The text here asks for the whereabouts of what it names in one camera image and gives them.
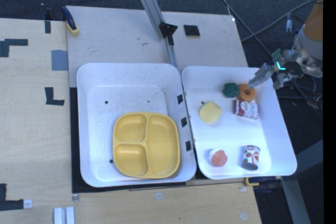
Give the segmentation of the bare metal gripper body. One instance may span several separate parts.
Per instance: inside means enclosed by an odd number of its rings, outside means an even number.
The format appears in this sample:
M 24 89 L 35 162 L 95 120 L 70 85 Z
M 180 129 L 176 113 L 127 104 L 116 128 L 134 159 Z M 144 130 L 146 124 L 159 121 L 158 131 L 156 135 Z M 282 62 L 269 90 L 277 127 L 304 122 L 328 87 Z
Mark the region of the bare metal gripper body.
M 311 39 L 295 38 L 293 46 L 281 55 L 283 63 L 296 62 L 303 73 L 323 77 L 323 43 Z

